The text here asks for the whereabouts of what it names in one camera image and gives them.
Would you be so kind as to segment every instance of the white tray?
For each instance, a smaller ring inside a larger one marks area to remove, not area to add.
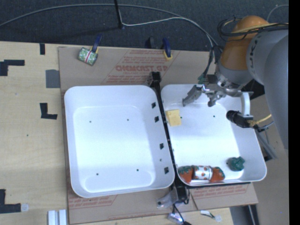
[[[71,185],[81,197],[166,188],[174,169],[155,92],[143,85],[65,94]]]
[[[182,117],[180,126],[171,127],[168,124],[176,166],[219,166],[225,174],[225,180],[213,184],[262,180],[267,168],[254,129],[238,127],[226,118],[229,110],[241,111],[240,98],[226,96],[213,107],[208,107],[209,99],[202,94],[195,102],[183,107],[182,99],[193,85],[167,85],[161,92],[165,112],[179,109]],[[226,162],[229,158],[239,156],[244,158],[245,168],[234,172]],[[189,185],[211,184],[204,180],[193,180]]]

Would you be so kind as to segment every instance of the green object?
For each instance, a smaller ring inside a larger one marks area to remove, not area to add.
[[[80,61],[83,61],[91,66],[93,66],[97,60],[98,54],[87,49],[87,48],[82,48],[79,52],[78,59]]]
[[[242,157],[232,157],[228,159],[227,164],[232,171],[241,171],[244,169],[244,162]]]

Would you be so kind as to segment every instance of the black pole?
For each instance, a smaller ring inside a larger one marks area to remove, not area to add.
[[[124,26],[123,26],[122,20],[121,20],[121,15],[120,15],[120,11],[119,11],[118,1],[117,0],[113,0],[113,1],[114,1],[114,6],[115,6],[116,12],[117,12],[117,18],[118,18],[118,22],[119,22],[119,28],[123,29]]]

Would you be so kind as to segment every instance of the wooden table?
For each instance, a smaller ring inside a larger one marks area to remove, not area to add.
[[[0,43],[0,61],[26,61],[22,67],[9,66],[8,76],[0,76],[0,189],[6,189],[6,204],[29,205],[25,212],[0,214],[0,224],[43,225],[49,210],[68,207],[60,89],[45,85],[45,71],[59,70],[59,46],[46,45],[41,56],[39,44]],[[41,119],[40,103],[48,103],[48,113],[57,114],[57,119]],[[210,211],[221,215],[220,224],[233,224],[229,208]],[[216,224],[198,211],[182,215],[193,225]],[[171,224],[166,217],[93,224]]]

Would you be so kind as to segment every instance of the cardboard sheet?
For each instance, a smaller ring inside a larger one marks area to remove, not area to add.
[[[161,87],[167,84],[197,83],[205,70],[208,52],[172,51],[172,60],[166,60],[162,50],[99,48],[99,56],[90,66],[77,59],[82,47],[60,47],[60,89],[67,168],[67,198],[70,224],[97,222],[167,214],[171,209],[157,209],[156,199],[163,197],[168,188],[97,198],[78,197],[70,186],[68,170],[68,143],[64,110],[64,94],[73,86],[143,84],[151,71],[159,71]],[[209,74],[214,73],[211,65]],[[258,203],[253,185],[229,185],[191,189],[187,205],[180,211],[223,208]]]

